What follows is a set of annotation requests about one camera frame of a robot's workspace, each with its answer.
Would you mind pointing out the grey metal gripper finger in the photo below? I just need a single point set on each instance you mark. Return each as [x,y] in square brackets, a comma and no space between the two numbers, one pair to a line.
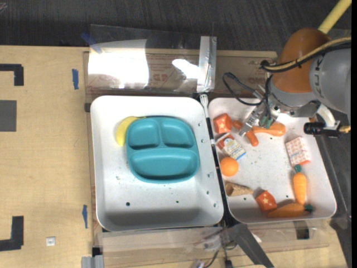
[242,131]
[250,126]

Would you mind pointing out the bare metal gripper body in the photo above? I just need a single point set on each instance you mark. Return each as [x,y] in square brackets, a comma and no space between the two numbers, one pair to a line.
[258,115]

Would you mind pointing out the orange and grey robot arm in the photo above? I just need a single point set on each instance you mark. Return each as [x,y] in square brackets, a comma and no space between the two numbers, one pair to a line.
[299,63]

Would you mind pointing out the orange sausage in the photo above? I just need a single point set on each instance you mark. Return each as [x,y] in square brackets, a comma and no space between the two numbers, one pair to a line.
[253,139]

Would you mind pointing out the white and blue carton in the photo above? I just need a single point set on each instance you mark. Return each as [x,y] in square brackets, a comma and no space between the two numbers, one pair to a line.
[232,148]

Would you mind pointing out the red carton with yellow star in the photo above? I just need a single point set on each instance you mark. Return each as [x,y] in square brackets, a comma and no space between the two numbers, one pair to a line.
[266,201]
[222,124]

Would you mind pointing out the orange chicken drumstick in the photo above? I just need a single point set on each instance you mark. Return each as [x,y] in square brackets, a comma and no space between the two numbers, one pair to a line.
[274,129]

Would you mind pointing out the orange ball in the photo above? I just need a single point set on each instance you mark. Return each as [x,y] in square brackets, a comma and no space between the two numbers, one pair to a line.
[229,166]

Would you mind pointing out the white plastic tray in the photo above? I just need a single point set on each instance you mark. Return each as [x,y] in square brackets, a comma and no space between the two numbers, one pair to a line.
[156,202]
[267,172]

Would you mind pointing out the pink and white carton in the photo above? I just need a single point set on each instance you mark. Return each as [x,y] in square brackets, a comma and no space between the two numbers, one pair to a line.
[298,151]

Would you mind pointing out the tan ice cream cone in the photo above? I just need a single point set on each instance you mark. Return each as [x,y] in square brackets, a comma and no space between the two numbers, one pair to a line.
[237,190]

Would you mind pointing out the orange carrot with green top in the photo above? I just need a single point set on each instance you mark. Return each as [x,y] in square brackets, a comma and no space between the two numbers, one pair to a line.
[287,210]
[299,186]

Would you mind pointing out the blue divided plate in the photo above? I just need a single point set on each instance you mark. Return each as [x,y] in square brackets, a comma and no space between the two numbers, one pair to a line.
[163,160]

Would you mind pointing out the yellow banana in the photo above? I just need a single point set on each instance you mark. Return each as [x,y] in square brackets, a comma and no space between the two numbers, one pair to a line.
[121,133]

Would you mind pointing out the small white square tile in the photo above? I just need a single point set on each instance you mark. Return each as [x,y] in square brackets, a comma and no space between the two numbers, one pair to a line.
[50,241]

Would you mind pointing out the black cylinder on white bracket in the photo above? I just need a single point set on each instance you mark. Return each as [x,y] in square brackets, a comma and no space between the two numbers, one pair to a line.
[318,128]

